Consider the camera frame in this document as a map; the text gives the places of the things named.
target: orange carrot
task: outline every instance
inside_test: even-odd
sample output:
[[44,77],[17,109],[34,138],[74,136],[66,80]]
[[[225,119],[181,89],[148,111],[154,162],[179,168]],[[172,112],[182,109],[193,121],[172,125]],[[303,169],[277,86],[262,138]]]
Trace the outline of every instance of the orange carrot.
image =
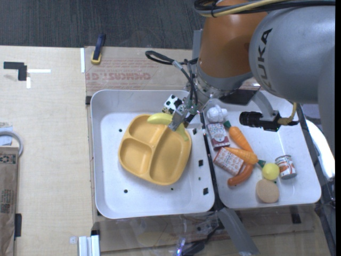
[[248,164],[248,163],[245,164],[245,168],[241,173],[228,179],[228,185],[235,186],[244,182],[251,176],[253,169],[254,169],[254,166],[252,164]]
[[239,158],[243,159],[246,163],[255,164],[258,162],[258,157],[254,152],[246,151],[243,149],[224,147],[226,150],[235,154]]
[[224,123],[224,126],[229,129],[229,135],[231,139],[243,150],[253,152],[249,142],[245,138],[244,134],[237,126],[231,126],[229,121]]

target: white ring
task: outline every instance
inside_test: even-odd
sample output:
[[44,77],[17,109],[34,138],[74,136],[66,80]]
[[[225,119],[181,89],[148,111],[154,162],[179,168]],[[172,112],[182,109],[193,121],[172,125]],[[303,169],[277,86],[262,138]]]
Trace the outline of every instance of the white ring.
[[22,150],[23,150],[23,144],[22,144],[22,140],[19,137],[19,135],[13,131],[0,131],[0,136],[2,135],[9,135],[11,137],[14,137],[18,143],[19,143],[19,156],[21,156],[22,154]]

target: banana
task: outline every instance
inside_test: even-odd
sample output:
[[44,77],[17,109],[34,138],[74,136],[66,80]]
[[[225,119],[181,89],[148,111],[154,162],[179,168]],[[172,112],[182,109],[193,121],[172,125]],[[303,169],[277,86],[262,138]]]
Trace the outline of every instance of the banana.
[[[163,125],[168,126],[172,122],[172,118],[173,116],[170,114],[156,113],[156,114],[149,116],[149,118],[147,119],[147,122],[151,124],[163,124]],[[181,135],[184,141],[188,140],[188,136],[185,131],[185,125],[183,125],[183,123],[179,125],[179,127],[175,130],[175,132]]]

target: yellow ball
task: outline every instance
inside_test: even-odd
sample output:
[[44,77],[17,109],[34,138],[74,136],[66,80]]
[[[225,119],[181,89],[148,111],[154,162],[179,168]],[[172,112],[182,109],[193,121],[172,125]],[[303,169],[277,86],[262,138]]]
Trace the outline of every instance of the yellow ball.
[[279,176],[279,167],[275,163],[266,163],[262,168],[262,175],[268,180],[274,180]]

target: brown paper bag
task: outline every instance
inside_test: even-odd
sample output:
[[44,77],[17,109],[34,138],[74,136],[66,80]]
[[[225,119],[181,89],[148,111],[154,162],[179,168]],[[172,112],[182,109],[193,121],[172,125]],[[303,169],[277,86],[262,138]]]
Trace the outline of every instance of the brown paper bag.
[[14,255],[19,148],[0,146],[0,255]]

